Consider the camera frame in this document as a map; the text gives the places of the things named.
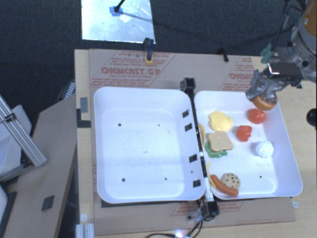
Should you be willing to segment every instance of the dark floor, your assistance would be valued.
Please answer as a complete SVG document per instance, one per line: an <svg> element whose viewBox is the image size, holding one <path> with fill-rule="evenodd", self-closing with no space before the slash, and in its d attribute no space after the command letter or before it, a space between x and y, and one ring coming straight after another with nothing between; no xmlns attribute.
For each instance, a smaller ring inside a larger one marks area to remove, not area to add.
<svg viewBox="0 0 317 238"><path fill-rule="evenodd" d="M223 47L229 55L258 56L273 39L283 7L283 0L150 1L155 51L177 53L215 54ZM289 26L298 17L291 11ZM278 44L288 39L284 33ZM0 43L0 94L12 108L22 104L33 123L74 77L75 49L141 48L82 40L81 0L0 0ZM72 205L60 237L71 237L65 233L72 227Z"/></svg>

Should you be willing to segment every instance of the wooden table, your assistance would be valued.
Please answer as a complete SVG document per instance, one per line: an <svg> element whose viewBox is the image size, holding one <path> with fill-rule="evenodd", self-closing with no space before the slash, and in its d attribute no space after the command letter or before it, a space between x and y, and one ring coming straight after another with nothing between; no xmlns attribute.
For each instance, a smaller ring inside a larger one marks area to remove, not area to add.
<svg viewBox="0 0 317 238"><path fill-rule="evenodd" d="M76 163L75 96L40 113L33 134L35 144L48 158L38 168L5 187L16 198L4 238L57 238ZM51 208L42 210L46 198Z"/></svg>
<svg viewBox="0 0 317 238"><path fill-rule="evenodd" d="M252 58L259 67L260 58ZM75 51L77 108L83 96L89 96L89 51ZM279 104L289 134L291 145L303 180L303 191L293 198L298 203L294 209L296 221L260 225L203 228L199 238L298 238L317 235L317 169L316 130L306 122L307 112L316 107L316 85L303 82L303 89L287 87L278 92ZM81 114L82 120L90 120L90 111ZM79 128L78 169L81 224L94 222L93 176L90 129ZM98 236L98 238L142 238L149 233Z"/></svg>

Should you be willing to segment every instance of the red tomato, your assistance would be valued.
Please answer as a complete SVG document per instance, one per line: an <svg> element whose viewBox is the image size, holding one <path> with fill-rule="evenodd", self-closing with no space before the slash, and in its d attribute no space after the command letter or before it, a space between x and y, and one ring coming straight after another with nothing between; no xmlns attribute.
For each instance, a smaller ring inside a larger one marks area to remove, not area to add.
<svg viewBox="0 0 317 238"><path fill-rule="evenodd" d="M265 113L259 109L251 109L249 112L249 120L255 124L263 122L265 119Z"/></svg>
<svg viewBox="0 0 317 238"><path fill-rule="evenodd" d="M242 142L247 142L249 137L251 136L252 127L247 125L239 126L237 130L237 137Z"/></svg>

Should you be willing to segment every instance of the toy food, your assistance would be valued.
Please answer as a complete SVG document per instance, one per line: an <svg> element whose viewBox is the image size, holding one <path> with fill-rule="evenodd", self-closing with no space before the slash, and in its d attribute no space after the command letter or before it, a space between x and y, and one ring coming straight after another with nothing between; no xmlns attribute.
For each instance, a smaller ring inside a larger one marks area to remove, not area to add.
<svg viewBox="0 0 317 238"><path fill-rule="evenodd" d="M251 137L252 127L248 125L241 125L237 130L237 137L242 142L247 142L249 137Z"/></svg>
<svg viewBox="0 0 317 238"><path fill-rule="evenodd" d="M210 161L207 162L206 164L206 169L207 169L207 175L208 175L208 180L209 180L209 183L211 184L212 187L216 188L216 185L214 185L210 175L209 175L209 167L210 167Z"/></svg>
<svg viewBox="0 0 317 238"><path fill-rule="evenodd" d="M225 150L220 151L220 152L213 152L210 149L209 141L207 141L206 144L205 144L205 150L208 153L209 157L211 157L211 158L220 158L222 156L228 155L227 151L225 151Z"/></svg>
<svg viewBox="0 0 317 238"><path fill-rule="evenodd" d="M256 152L262 158L268 158L273 155L273 145L270 141L263 141L256 145Z"/></svg>
<svg viewBox="0 0 317 238"><path fill-rule="evenodd" d="M251 109L249 112L249 120L255 124L260 124L265 119L265 113L259 109Z"/></svg>
<svg viewBox="0 0 317 238"><path fill-rule="evenodd" d="M204 145L205 140L206 140L205 128L200 123L198 124L198 126L199 126L199 129L200 129L200 136L202 137L202 145Z"/></svg>
<svg viewBox="0 0 317 238"><path fill-rule="evenodd" d="M236 188L230 188L226 185L224 185L216 175L211 175L211 180L213 181L214 185L217 189L222 191L223 193L226 193L231 196L237 196L239 191Z"/></svg>
<svg viewBox="0 0 317 238"><path fill-rule="evenodd" d="M274 98L272 99L267 99L263 94L256 96L253 100L252 103L254 106L256 106L258 109L261 110L271 110L274 108L277 104L277 97L274 94Z"/></svg>
<svg viewBox="0 0 317 238"><path fill-rule="evenodd" d="M239 189L240 187L240 179L233 173L223 174L220 181L231 188Z"/></svg>
<svg viewBox="0 0 317 238"><path fill-rule="evenodd" d="M209 115L211 127L214 131L229 131L233 126L231 117L226 116L220 111L212 112Z"/></svg>
<svg viewBox="0 0 317 238"><path fill-rule="evenodd" d="M231 150L233 144L230 141L228 135L224 131L217 131L208 134L208 139L210 142L210 149L213 152L220 152L222 150Z"/></svg>

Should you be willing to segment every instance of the toy hot dog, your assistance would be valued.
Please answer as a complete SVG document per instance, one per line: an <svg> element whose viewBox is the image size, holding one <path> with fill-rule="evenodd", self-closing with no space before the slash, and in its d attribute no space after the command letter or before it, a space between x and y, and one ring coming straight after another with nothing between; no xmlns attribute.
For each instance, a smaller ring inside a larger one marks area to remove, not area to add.
<svg viewBox="0 0 317 238"><path fill-rule="evenodd" d="M224 185L216 175L211 175L211 180L213 181L214 185L216 186L217 189L222 191L223 193L226 193L231 196L237 196L239 191L236 188L230 188L226 185Z"/></svg>

